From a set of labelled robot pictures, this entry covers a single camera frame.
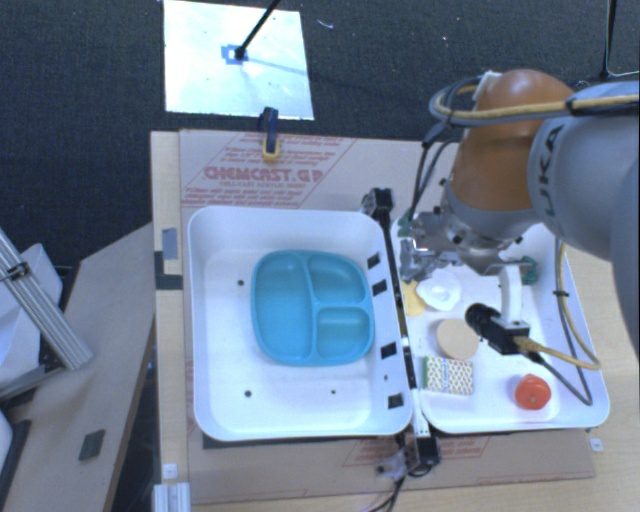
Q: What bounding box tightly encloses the white fried egg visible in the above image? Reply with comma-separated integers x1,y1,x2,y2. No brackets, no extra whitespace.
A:
416,272,462,312

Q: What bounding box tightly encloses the yellow patterned white packet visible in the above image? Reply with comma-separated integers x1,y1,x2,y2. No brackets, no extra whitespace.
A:
421,355,476,397

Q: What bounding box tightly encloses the orange-red round tomato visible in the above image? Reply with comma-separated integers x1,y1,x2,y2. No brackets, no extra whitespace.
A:
514,373,553,412

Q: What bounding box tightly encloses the blue divided plate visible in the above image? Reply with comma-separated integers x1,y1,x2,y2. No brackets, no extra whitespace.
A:
250,249,376,368

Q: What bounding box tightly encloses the tan round biscuit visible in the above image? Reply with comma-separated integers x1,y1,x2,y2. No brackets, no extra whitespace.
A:
435,318,481,362

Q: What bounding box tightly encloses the black cylinder on white bracket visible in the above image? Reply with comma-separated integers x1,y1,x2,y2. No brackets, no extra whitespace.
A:
464,262,532,356

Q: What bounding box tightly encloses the thin black and white rod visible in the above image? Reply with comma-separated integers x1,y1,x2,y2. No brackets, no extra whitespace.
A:
378,209,427,437

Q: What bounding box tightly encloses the brown cardboard board, red print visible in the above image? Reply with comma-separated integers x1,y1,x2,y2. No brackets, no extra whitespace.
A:
178,128,597,506

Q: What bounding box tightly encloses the yellow flat slice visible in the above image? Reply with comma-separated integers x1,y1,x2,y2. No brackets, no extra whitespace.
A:
402,279,427,318

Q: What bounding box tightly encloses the black block with thin wires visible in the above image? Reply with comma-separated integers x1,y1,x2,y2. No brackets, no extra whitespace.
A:
398,433,442,477
361,187,395,217

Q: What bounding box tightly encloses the white plastic tray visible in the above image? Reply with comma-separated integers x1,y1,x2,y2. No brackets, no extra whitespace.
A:
187,205,415,443
393,209,612,435

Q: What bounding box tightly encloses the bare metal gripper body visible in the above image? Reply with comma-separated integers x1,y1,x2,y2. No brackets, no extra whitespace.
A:
407,209,522,277

